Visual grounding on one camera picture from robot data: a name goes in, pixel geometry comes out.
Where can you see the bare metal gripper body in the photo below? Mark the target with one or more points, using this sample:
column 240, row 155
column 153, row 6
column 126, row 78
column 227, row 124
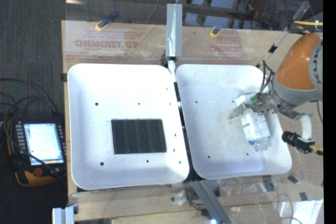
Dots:
column 265, row 105

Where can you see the white plastic tray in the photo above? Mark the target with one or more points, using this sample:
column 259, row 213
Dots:
column 215, row 123
column 126, row 91

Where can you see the clear plastic bottle blue label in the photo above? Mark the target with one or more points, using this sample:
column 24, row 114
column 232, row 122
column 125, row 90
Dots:
column 256, row 129

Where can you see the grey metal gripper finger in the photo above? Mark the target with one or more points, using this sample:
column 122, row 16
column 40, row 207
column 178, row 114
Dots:
column 238, row 112

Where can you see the black ribbed rectangular pad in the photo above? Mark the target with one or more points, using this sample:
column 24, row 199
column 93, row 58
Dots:
column 138, row 136

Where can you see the black cylinder on white bracket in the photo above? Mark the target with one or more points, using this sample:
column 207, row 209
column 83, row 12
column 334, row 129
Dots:
column 299, row 141

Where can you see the brown cardboard board red print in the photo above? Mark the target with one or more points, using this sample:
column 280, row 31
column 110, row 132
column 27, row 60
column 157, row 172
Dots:
column 110, row 44

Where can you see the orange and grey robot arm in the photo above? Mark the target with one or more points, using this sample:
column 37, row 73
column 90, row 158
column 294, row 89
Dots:
column 294, row 68

